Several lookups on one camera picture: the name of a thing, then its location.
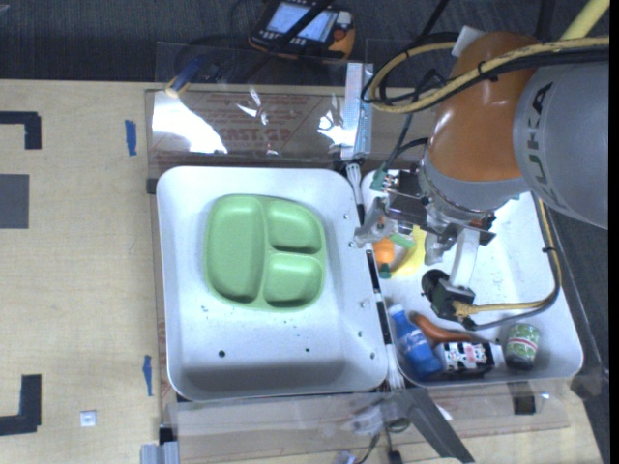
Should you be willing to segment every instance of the green plate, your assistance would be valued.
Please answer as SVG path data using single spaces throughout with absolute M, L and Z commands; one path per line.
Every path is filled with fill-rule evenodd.
M 325 279 L 325 233 L 305 206 L 269 196 L 218 199 L 208 217 L 204 274 L 216 297 L 256 309 L 313 303 Z

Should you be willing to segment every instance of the banana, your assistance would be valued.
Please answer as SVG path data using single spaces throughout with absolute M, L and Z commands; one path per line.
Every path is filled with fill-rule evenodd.
M 412 235 L 415 245 L 406 251 L 402 260 L 392 269 L 392 277 L 411 276 L 424 264 L 426 232 L 415 226 Z

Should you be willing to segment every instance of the green can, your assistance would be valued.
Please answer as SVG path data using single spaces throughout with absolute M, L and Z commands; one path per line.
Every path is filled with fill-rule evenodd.
M 533 369 L 540 331 L 533 325 L 516 323 L 510 328 L 505 347 L 505 363 L 512 369 Z

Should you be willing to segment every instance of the dark background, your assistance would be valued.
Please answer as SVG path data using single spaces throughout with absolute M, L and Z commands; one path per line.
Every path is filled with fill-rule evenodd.
M 338 0 L 356 18 L 351 59 L 368 40 L 410 41 L 439 0 Z M 558 39 L 588 0 L 556 0 L 548 37 Z M 462 25 L 533 34 L 542 0 L 453 0 L 434 31 Z M 247 47 L 261 0 L 0 0 L 0 78 L 153 81 L 160 43 Z M 609 33 L 606 14 L 590 36 Z M 608 232 L 552 213 L 564 287 L 585 350 L 574 390 L 585 400 L 609 462 Z

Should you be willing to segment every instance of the wooden table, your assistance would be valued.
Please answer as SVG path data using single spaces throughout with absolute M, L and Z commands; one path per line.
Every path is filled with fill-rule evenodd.
M 35 433 L 1 436 L 0 463 L 137 463 L 140 446 L 158 439 L 144 93 L 159 87 L 0 81 L 1 111 L 36 111 L 43 120 L 40 150 L 24 149 L 23 126 L 0 125 L 0 174 L 29 175 L 28 228 L 0 229 L 0 416 L 17 414 L 22 375 L 43 380 L 42 424 Z M 134 156 L 126 121 L 136 129 Z M 463 442 L 478 462 L 601 462 L 581 401 L 566 391 L 563 402 L 569 427 Z M 97 424 L 81 426 L 80 413 L 90 410 Z M 406 462 L 437 462 L 426 443 L 401 450 Z M 385 462 L 384 454 L 367 462 Z

